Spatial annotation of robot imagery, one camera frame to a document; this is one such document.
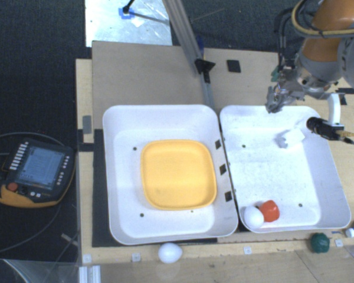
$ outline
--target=white egg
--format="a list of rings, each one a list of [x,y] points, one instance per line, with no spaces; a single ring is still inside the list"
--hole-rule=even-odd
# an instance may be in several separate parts
[[[159,248],[159,258],[163,263],[174,263],[182,256],[182,248],[174,243],[165,243]]]
[[[258,229],[264,224],[264,215],[254,206],[247,206],[244,211],[245,225],[250,229]]]

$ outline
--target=small white square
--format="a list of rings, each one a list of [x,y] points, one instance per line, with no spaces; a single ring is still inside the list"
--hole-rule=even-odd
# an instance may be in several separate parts
[[[142,260],[142,256],[140,255],[139,252],[131,255],[132,262],[140,262],[141,260]]]
[[[246,254],[246,255],[252,254],[252,249],[250,246],[244,246],[244,254]]]
[[[342,239],[335,239],[335,244],[338,248],[343,247]]]
[[[83,263],[92,263],[92,255],[91,254],[83,255]]]

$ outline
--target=yellow tray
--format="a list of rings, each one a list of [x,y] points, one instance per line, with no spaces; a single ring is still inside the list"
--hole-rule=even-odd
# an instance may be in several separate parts
[[[159,140],[142,150],[143,190],[148,202],[162,210],[197,209],[217,196],[209,150],[193,140]]]

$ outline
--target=emergency stop button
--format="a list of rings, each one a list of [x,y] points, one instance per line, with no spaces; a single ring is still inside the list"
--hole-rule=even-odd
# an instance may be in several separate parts
[[[12,192],[16,192],[18,189],[18,184],[15,182],[11,182],[6,186],[6,188]]]

